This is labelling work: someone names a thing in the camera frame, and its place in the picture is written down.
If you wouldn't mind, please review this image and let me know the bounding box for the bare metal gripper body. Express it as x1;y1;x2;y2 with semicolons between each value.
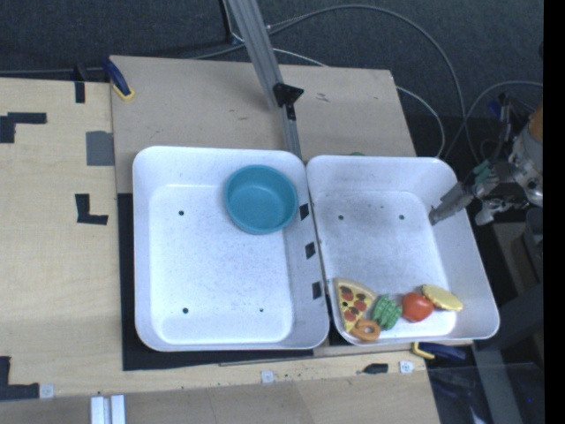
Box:
471;162;545;208

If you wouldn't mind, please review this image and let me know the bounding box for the pizza slice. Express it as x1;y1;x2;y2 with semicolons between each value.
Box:
331;276;379;334

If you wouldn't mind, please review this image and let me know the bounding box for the blue bowl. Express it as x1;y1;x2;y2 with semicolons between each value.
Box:
223;163;300;237

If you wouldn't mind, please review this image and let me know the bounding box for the pale wood board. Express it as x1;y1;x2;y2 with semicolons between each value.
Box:
109;55;471;367

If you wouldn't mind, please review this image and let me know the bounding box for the white plastic tray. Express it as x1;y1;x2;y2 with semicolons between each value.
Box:
305;154;501;347
132;145;332;353

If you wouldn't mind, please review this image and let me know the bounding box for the yellow biscuit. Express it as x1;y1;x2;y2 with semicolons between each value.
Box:
419;283;465;314

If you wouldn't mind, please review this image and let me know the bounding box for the orange doughnut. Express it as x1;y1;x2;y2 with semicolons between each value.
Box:
350;318;382;344

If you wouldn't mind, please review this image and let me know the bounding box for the green broccoli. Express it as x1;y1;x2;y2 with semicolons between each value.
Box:
370;293;404;331

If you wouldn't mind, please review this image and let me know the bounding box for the red tomato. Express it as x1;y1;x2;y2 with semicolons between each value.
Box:
400;291;436;324

